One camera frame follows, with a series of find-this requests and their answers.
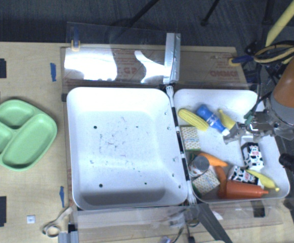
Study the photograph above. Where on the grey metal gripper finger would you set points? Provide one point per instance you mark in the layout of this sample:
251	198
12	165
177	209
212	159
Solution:
236	128
234	138

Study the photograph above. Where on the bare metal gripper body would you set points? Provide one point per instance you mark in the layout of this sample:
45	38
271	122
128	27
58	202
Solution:
261	125

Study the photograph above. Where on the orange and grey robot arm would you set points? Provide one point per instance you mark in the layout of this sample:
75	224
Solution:
289	85

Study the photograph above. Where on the yellow squeeze bottle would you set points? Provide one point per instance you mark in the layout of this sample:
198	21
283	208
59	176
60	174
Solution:
226	120

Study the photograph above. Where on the white plastic tray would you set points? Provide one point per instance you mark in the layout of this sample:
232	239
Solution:
217	145
126	148

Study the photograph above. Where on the cow print carton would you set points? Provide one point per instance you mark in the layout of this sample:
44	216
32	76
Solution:
241	175
253	156

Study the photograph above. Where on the blue and white bottle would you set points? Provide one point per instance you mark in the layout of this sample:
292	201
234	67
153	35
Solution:
211	119

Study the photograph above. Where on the orange carrot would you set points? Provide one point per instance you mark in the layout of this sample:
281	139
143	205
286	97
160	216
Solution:
213	160

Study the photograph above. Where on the orange sausage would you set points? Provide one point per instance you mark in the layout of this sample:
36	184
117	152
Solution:
220	173

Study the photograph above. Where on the small can with grey lid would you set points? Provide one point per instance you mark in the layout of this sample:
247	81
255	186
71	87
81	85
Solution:
199	164

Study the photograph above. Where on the white carton with orange print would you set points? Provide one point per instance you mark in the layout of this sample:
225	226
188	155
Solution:
190	138
206	182

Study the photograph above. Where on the yellow corn cob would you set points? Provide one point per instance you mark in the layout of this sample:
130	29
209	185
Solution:
193	119

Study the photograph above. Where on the yellow banana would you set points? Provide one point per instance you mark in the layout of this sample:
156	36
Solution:
263	179

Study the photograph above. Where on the orange squeeze bottle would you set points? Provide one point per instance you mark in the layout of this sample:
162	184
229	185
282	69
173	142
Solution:
240	190

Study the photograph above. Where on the thin black and white rod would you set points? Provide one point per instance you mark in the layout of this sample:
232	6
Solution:
178	133

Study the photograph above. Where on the green divided plate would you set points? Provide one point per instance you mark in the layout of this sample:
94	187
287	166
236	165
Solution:
20	135

